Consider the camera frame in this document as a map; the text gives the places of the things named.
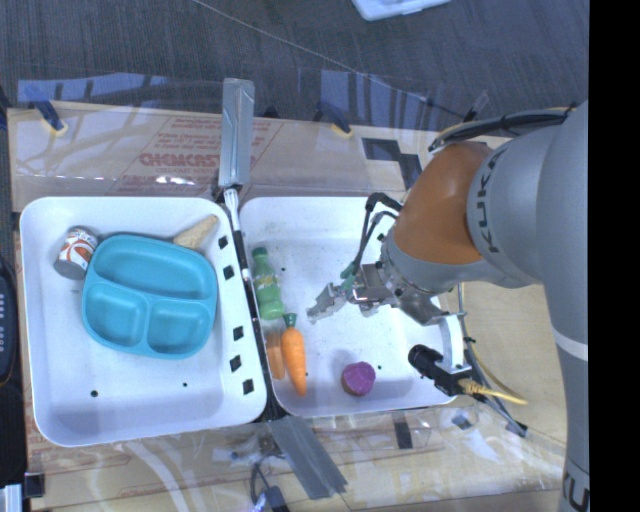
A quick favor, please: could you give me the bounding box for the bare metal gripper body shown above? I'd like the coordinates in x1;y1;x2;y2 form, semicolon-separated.
348;261;451;328

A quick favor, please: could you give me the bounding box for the orange carrot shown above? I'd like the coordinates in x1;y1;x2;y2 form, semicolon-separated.
279;312;309;398

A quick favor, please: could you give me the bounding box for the white plastic tray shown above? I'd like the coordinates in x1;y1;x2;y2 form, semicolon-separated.
18;195;268;448
238;195;467;419

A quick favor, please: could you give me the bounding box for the green plastic bottle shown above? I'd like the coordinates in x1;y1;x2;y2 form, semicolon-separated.
250;245;287;322

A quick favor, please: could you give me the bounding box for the purple round toy cake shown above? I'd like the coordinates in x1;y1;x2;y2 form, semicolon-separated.
340;360;378;398

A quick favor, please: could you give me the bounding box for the brown cardboard board, red print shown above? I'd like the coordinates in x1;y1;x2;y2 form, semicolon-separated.
6;99;569;512

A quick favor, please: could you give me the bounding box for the tan bread piece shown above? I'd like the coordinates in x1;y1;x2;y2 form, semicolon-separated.
172;213;221;250

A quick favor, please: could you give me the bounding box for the blue divided plate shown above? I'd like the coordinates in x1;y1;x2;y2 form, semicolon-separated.
80;233;220;361

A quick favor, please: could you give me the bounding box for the orange and white can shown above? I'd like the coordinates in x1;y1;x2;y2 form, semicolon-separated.
53;225;99;281

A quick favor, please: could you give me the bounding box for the black cylinder on white bracket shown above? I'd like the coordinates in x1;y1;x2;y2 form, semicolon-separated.
406;311;474;399

